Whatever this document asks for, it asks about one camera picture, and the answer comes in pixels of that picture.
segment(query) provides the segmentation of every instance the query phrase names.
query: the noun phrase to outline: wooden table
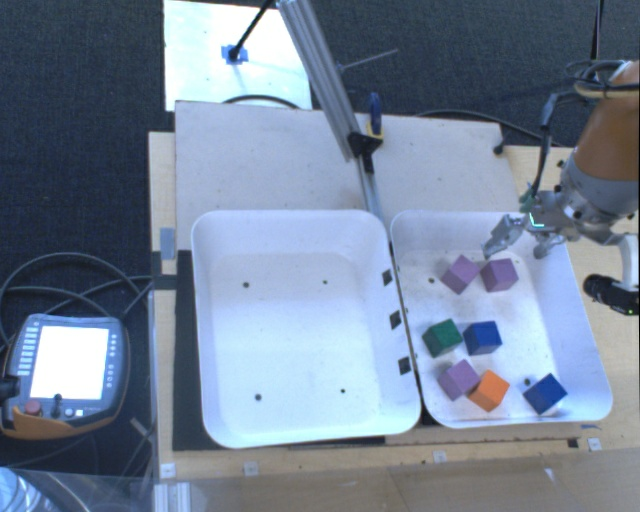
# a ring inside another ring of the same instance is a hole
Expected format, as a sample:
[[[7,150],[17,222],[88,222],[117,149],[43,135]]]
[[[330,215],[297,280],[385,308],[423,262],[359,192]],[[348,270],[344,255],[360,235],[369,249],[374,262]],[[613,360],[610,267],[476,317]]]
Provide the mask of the wooden table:
[[[551,188],[557,183],[556,162],[568,154],[569,150],[565,149],[551,151],[543,188]],[[504,158],[508,159],[518,190],[524,190],[527,180],[535,174],[537,149],[506,147]],[[154,251],[158,251],[160,228],[176,226],[174,134],[150,134],[149,163],[152,246]],[[637,232],[637,220],[620,222],[616,229]],[[583,240],[569,244],[569,252],[580,283],[591,273],[621,275],[620,257],[615,248],[605,249]],[[175,274],[175,261],[163,261],[162,272]],[[623,317],[607,307],[592,303],[586,296],[583,299],[614,397],[611,414],[595,425],[558,423],[468,430],[425,427],[392,436],[383,446],[174,452],[171,446],[175,291],[156,290],[152,378],[157,392],[160,478],[184,481],[241,477],[248,467],[258,468],[261,475],[304,473],[311,476],[324,471],[376,471],[395,466],[429,465],[441,460],[443,454],[448,461],[575,457],[578,452],[589,451],[589,438],[597,438],[603,450],[640,448],[638,318]],[[569,439],[578,439],[578,448],[569,447]]]

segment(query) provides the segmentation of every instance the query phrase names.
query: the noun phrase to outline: black hole in bin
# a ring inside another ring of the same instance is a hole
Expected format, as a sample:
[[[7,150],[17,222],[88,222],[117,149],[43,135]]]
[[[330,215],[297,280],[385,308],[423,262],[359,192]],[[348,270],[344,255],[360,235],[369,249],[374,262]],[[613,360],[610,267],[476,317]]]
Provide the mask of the black hole in bin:
[[[400,375],[409,373],[411,371],[411,361],[409,360],[409,357],[403,357],[402,359],[399,359],[398,367],[400,368]]]
[[[391,275],[391,270],[385,270],[382,273],[382,282],[385,286],[387,286],[391,281],[393,281],[393,276]]]
[[[391,328],[395,329],[402,323],[402,318],[400,317],[400,311],[396,311],[389,317],[389,321],[391,322]]]

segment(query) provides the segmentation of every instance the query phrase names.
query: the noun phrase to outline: blue cube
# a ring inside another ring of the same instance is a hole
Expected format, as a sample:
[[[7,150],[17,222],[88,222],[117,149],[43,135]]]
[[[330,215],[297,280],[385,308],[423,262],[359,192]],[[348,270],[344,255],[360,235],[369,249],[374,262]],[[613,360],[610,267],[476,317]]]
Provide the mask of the blue cube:
[[[538,414],[543,414],[567,396],[566,390],[549,374],[524,392],[524,397]]]
[[[471,324],[463,336],[470,356],[490,354],[502,345],[498,326],[493,321]]]

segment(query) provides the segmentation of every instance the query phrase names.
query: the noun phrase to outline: blue clip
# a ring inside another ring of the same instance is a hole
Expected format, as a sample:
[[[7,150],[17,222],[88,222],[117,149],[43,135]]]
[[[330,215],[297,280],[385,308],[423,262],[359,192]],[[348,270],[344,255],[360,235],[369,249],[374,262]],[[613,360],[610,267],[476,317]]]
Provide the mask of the blue clip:
[[[229,57],[229,52],[236,47],[234,44],[228,44],[227,46],[222,47],[222,58],[227,61],[227,64],[242,64],[243,62],[249,62],[249,54],[247,53],[246,48],[240,48],[240,53],[238,54],[238,58],[233,60]]]

